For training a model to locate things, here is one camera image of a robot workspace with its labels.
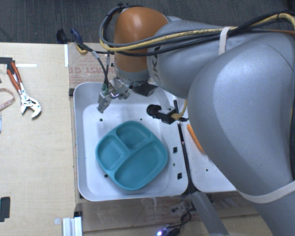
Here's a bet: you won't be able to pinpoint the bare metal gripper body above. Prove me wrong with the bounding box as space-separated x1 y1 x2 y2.
109 77 156 100

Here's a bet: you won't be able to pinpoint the blue divided plate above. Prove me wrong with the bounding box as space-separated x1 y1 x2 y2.
95 120 169 191

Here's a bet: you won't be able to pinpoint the orange carrot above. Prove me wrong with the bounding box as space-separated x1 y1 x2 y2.
186 123 206 154

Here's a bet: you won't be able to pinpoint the thin black rod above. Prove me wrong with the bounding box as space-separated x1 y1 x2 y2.
173 99 197 194

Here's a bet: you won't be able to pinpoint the pink measuring tape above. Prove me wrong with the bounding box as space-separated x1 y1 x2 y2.
0 42 16 118

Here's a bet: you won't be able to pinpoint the black cylinder on white bracket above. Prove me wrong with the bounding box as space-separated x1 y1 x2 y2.
146 86 178 125

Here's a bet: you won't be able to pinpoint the orange handled pliers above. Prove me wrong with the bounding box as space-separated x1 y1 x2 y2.
6 60 42 119

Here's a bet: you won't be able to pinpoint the black block with thin wires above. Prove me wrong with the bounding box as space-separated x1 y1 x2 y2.
162 226 181 236

